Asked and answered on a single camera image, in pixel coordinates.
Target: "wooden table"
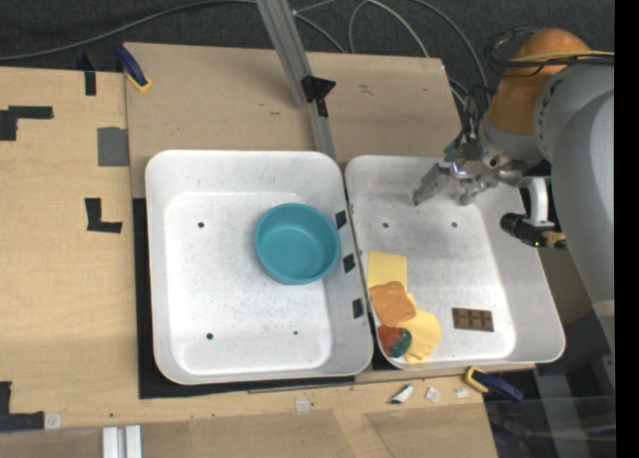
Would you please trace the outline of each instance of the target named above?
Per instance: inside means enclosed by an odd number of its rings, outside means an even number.
[[[153,80],[147,94],[118,73],[97,73],[97,94],[87,96],[82,72],[0,68],[0,109],[54,111],[52,120],[20,119],[16,141],[0,142],[0,381],[13,382],[12,413],[57,413],[63,427],[0,435],[0,450],[57,456],[52,441],[84,438],[91,453],[98,437],[66,428],[144,424],[145,449],[157,448],[149,456],[169,456],[172,445],[181,456],[204,455],[214,430],[216,445],[231,446],[223,447],[228,456],[253,456],[256,445],[264,456],[282,456],[284,441],[292,456],[304,456],[300,449],[415,456],[426,445],[436,456],[470,446],[475,456],[495,456],[481,395],[454,393],[464,385],[459,371],[415,378],[369,370],[353,385],[139,399],[132,198],[144,196],[146,161],[167,148],[309,150],[313,143],[275,52],[128,47]],[[342,165],[362,154],[439,155],[456,135],[438,60],[310,59],[316,75],[337,80],[327,104]],[[109,128],[128,130],[130,168],[99,165],[98,131]],[[101,199],[102,220],[123,223],[121,232],[88,231],[86,198]],[[415,393],[406,403],[386,403],[408,383]],[[437,404],[424,398],[427,387],[441,392]],[[301,397],[312,403],[309,414],[296,414]],[[318,437],[318,428],[332,437]],[[189,444],[175,436],[185,432]]]

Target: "black mat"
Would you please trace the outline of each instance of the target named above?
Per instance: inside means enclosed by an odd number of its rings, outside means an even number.
[[[312,379],[182,385],[175,383],[164,376],[158,368],[153,355],[151,279],[149,274],[149,242],[146,200],[133,199],[133,221],[136,267],[136,308],[138,317],[138,382],[139,396],[141,399],[199,396],[204,394],[216,394],[221,392],[250,389],[275,389],[282,387],[350,384],[354,382],[354,376],[341,376]]]

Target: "white tray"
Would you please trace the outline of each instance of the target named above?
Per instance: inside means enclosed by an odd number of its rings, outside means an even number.
[[[337,164],[315,152],[165,151],[146,168],[154,354],[183,384],[352,375],[372,357]],[[323,280],[283,285],[253,246],[260,216],[304,203],[336,222]]]
[[[415,207],[412,193],[438,160],[365,156],[346,167],[364,274],[369,250],[407,256],[407,288],[442,327],[428,362],[388,360],[414,370],[556,359],[564,332],[539,254],[499,226],[503,214],[524,212],[518,190],[499,185],[463,207],[449,183]],[[494,331],[454,328],[454,307],[491,311]]]

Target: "blue clamp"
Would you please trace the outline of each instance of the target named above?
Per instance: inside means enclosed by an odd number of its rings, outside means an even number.
[[[127,79],[133,86],[141,93],[146,93],[151,89],[151,79],[145,76],[142,72],[142,68],[131,55],[131,53],[122,45],[116,45],[113,47],[113,53],[116,56],[118,62],[122,65],[127,72]]]
[[[464,380],[473,389],[482,393],[488,391],[494,392],[514,403],[518,403],[523,399],[523,392],[514,385],[502,380],[498,376],[488,374],[475,366],[469,367],[466,370]]]

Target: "black tape marking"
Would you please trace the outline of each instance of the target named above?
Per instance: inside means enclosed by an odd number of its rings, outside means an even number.
[[[96,96],[96,94],[98,94],[95,71],[84,72],[84,94],[87,96]]]
[[[96,63],[93,61],[93,53],[91,50],[83,51],[80,57],[76,60],[76,69],[81,71],[98,71],[96,69]]]
[[[346,210],[342,210],[335,214],[335,223],[337,224],[337,228],[341,229],[346,224]]]
[[[0,111],[0,141],[15,141],[18,120],[9,111]]]
[[[11,382],[0,382],[0,433],[44,428],[44,412],[10,414]]]
[[[363,300],[356,298],[352,301],[352,318],[358,319],[360,316],[363,316]]]
[[[102,200],[98,198],[84,199],[87,207],[87,230],[98,232],[117,232],[122,231],[122,223],[104,223],[102,222]]]
[[[98,166],[129,166],[129,135],[117,127],[98,129]]]
[[[53,107],[9,106],[0,111],[0,141],[15,141],[19,119],[53,119]]]
[[[355,258],[349,254],[343,259],[343,271],[349,273],[353,268],[355,268]]]
[[[53,119],[53,107],[9,106],[9,114],[16,119]]]

